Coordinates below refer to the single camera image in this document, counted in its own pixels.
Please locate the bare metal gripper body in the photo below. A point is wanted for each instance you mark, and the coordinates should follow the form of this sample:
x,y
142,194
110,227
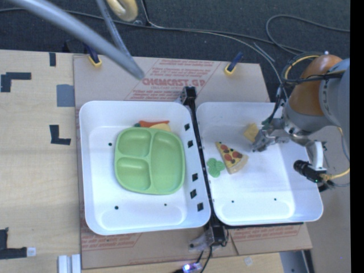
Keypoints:
x,y
280,136

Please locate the yellow cheese wedge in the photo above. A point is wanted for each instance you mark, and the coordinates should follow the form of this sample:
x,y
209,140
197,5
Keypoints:
x,y
250,132

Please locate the white plastic tray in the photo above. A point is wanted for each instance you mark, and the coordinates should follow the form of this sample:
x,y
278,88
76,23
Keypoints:
x,y
264,192
136,209

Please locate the brown cardboard board red print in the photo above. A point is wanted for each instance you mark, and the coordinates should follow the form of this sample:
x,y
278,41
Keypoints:
x,y
113,81

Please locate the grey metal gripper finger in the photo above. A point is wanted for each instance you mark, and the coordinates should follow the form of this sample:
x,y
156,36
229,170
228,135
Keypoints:
x,y
256,144
265,146

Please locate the green divided plate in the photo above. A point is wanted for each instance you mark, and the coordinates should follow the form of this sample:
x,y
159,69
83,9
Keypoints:
x,y
162,163

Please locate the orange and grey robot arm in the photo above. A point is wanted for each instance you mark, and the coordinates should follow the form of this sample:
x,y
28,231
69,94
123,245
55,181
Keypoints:
x,y
310,95

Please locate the black cylinder on white bracket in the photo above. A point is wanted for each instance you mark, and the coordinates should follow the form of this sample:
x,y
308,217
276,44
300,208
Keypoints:
x,y
308,169

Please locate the orange carrot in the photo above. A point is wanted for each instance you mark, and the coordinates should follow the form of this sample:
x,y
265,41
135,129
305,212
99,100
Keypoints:
x,y
150,123

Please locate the pizza slice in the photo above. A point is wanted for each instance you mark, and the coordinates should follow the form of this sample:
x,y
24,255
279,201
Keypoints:
x,y
231,158

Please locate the green broccoli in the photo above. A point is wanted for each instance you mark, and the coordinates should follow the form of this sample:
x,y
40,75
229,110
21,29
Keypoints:
x,y
215,166

